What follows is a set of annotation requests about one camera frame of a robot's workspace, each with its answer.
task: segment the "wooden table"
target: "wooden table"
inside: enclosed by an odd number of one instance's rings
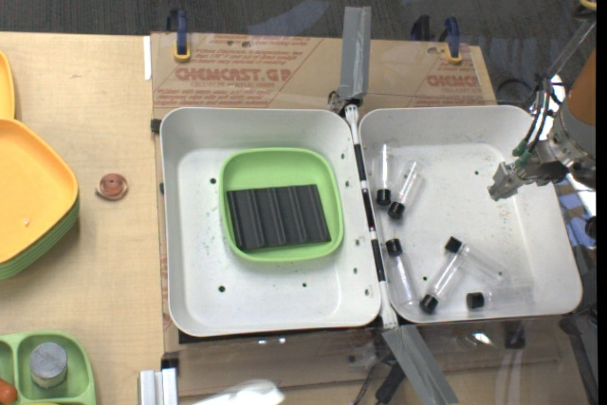
[[[153,97],[144,76],[143,38],[0,32],[0,50],[12,67],[17,118],[73,169],[81,200],[79,221],[65,238],[0,281],[0,335],[65,331],[90,357],[98,403],[137,403],[138,373],[159,369],[172,346],[163,327]],[[129,191],[122,200],[96,195],[108,173],[126,177]],[[538,395],[548,396],[545,403],[583,396],[571,350],[562,343],[558,349],[558,363],[529,374],[540,390],[531,394],[536,403],[543,403]],[[555,370],[570,379],[551,383]],[[459,374],[453,388],[460,399],[477,396],[485,403],[496,386],[491,373]],[[479,377],[488,377],[488,385],[481,386]],[[287,403],[328,403],[329,395],[348,403],[359,387],[302,388],[290,392]],[[543,394],[544,387],[552,391]],[[410,385],[402,393],[416,403]]]

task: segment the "metal can lid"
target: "metal can lid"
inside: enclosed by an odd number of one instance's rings
[[[61,383],[67,372],[67,353],[56,342],[43,342],[29,357],[29,371],[34,382],[48,388]]]

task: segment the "white plastic tray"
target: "white plastic tray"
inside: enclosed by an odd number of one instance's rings
[[[160,127],[175,325],[196,337],[355,327],[380,297],[347,124],[325,110],[179,108]],[[298,147],[324,156],[340,189],[344,236],[332,254],[296,263],[250,262],[224,238],[217,177],[231,154]]]
[[[400,239],[421,295],[444,262],[444,246],[451,236],[490,254],[506,267],[511,279],[530,280],[533,285],[529,304],[469,312],[466,294],[487,285],[467,276],[431,315],[417,305],[393,303],[406,320],[558,315],[578,306],[579,271],[554,187],[524,186],[513,197],[497,202],[487,191],[498,163],[513,160],[511,151],[530,122],[525,111],[512,106],[383,109],[361,121],[368,173],[383,143],[396,149],[399,160],[417,160],[422,168],[423,185],[400,224],[395,226],[385,211],[375,208],[380,233],[389,233],[381,237]]]

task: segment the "white strip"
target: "white strip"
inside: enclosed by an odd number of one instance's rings
[[[145,81],[152,80],[152,37],[143,36],[143,71]]]

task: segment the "yellow ring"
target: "yellow ring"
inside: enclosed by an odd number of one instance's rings
[[[597,10],[597,3],[596,2],[591,2],[590,0],[579,0],[579,2],[586,7],[587,9],[590,10]]]

